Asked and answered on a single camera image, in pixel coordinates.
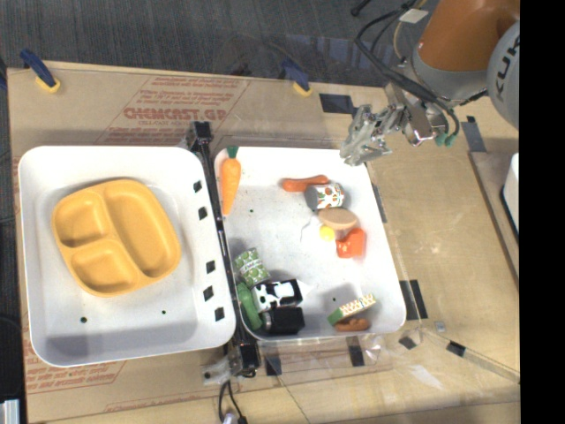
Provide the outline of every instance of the yellow plate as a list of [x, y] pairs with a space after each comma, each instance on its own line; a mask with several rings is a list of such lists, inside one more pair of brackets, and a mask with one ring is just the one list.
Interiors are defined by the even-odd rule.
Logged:
[[77, 283], [99, 297], [163, 279], [181, 258], [161, 203], [135, 180], [112, 180], [66, 196], [53, 210], [51, 228]]

